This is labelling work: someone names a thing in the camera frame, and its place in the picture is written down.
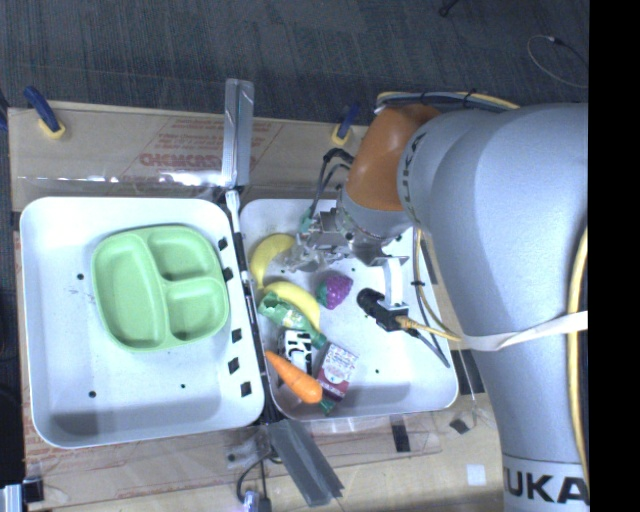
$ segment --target carrot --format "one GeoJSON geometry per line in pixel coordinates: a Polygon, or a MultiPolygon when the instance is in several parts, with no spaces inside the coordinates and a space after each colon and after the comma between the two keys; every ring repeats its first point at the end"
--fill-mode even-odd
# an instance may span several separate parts
{"type": "Polygon", "coordinates": [[[267,360],[300,400],[306,404],[317,404],[322,400],[322,386],[294,364],[270,350],[264,351],[267,360]]]}

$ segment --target green plate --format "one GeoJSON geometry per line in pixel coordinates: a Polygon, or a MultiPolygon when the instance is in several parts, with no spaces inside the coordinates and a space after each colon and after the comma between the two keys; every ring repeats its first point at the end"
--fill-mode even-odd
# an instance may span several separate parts
{"type": "Polygon", "coordinates": [[[164,225],[124,231],[93,253],[105,329],[130,351],[161,350],[217,333],[229,315],[220,261],[196,230],[164,225]]]}

